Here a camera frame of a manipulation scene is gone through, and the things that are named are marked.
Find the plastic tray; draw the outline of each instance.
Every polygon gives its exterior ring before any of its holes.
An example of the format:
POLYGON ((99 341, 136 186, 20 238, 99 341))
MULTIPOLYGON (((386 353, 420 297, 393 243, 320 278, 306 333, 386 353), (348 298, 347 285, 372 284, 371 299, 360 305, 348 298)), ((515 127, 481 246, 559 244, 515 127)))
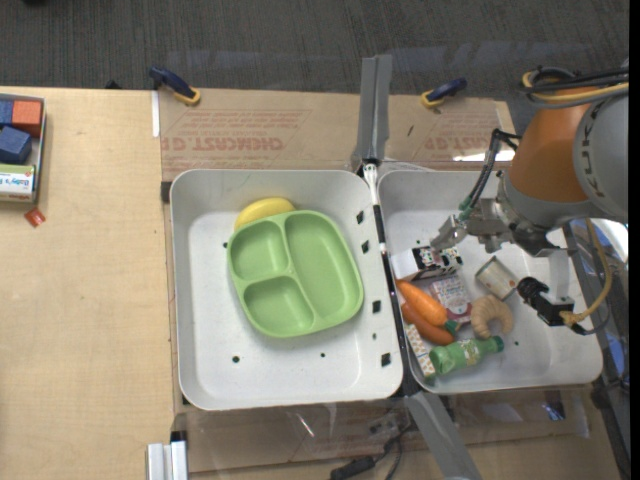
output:
POLYGON ((379 400, 403 367, 370 191, 346 171, 193 170, 171 188, 178 374, 205 410, 379 400), (326 215, 363 285, 361 310, 340 325, 287 339, 247 319, 227 263, 241 209, 281 196, 326 215))
MULTIPOLYGON (((415 247, 418 242, 426 244, 435 237, 445 219, 457 213, 458 203, 469 193, 477 176, 475 172, 442 171, 391 171, 382 176, 378 194, 390 254, 415 247)), ((492 177, 483 196, 495 196, 496 189, 496 179, 492 177)), ((556 245, 566 245, 561 230, 551 233, 549 238, 556 245)), ((486 295, 488 291, 474 274, 491 255, 472 236, 457 248, 464 262, 458 272, 469 296, 473 300, 486 295)), ((533 276, 543 282, 549 280, 546 258, 533 258, 513 244, 503 244, 496 256, 520 278, 533 276)), ((575 311, 581 312, 586 305, 573 265, 570 268, 569 295, 575 300, 575 311)), ((473 368, 440 377, 434 385, 422 380, 420 367, 411 355, 414 377, 423 388, 439 394, 457 394, 583 384, 598 377, 602 371, 602 352, 595 335, 578 336, 564 326, 548 327, 517 293, 506 302, 513 311, 514 329, 502 336, 504 351, 487 357, 473 368)), ((584 326, 591 326, 589 319, 584 326)), ((458 336, 470 338, 473 331, 466 326, 458 336)))
POLYGON ((227 245, 231 278, 249 321, 275 338, 322 331, 362 306, 362 281, 340 230, 299 210, 238 229, 227 245))

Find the green plate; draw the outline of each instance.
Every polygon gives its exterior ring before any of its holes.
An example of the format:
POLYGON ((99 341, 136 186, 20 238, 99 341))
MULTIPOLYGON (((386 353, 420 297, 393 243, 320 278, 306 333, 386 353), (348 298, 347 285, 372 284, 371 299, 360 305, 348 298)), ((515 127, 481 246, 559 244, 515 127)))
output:
POLYGON ((321 213, 296 210, 245 225, 229 240, 227 260, 247 318, 268 336, 318 332, 362 306, 353 256, 321 213))

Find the toy block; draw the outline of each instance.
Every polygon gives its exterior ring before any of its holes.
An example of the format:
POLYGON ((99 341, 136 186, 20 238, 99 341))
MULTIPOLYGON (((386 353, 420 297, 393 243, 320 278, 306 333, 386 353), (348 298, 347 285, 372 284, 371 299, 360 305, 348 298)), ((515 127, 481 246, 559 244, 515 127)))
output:
POLYGON ((13 119, 13 101, 0 100, 0 127, 11 125, 13 119))
POLYGON ((40 137, 42 124, 42 102, 32 100, 16 100, 13 102, 11 126, 32 137, 40 137))
POLYGON ((0 163, 24 164, 31 153, 31 136, 5 126, 0 131, 0 163))

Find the bottle label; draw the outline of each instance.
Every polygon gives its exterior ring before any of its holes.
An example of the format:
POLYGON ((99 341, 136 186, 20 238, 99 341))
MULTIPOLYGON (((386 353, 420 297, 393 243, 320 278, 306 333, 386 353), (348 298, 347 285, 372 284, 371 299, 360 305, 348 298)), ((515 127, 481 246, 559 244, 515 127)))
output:
POLYGON ((460 348, 464 352, 465 360, 467 361, 467 366, 473 366, 477 364, 480 359, 482 359, 480 355, 480 349, 476 345, 475 341, 472 339, 462 340, 459 342, 460 348))

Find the croissant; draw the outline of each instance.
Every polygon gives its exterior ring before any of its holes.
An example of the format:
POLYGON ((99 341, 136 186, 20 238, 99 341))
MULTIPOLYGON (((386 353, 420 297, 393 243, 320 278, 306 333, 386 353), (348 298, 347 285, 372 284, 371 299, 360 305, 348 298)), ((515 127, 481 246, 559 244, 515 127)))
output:
POLYGON ((508 334, 513 329, 513 314, 507 304, 499 300, 495 295, 485 295, 476 299, 471 307, 471 327, 478 338, 491 337, 489 322, 498 320, 502 332, 508 334))

